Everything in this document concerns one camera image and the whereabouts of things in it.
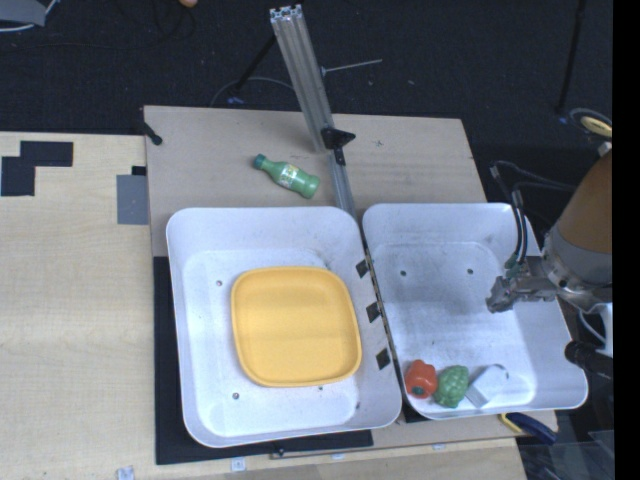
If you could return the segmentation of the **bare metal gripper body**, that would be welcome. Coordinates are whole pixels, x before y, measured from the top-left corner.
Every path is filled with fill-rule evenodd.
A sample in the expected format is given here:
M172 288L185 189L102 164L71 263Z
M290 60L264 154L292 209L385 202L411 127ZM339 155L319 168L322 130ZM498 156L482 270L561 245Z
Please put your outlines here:
M560 299L586 314L604 310L613 303L613 289L580 277L559 259L550 256L526 258L512 278L513 302Z

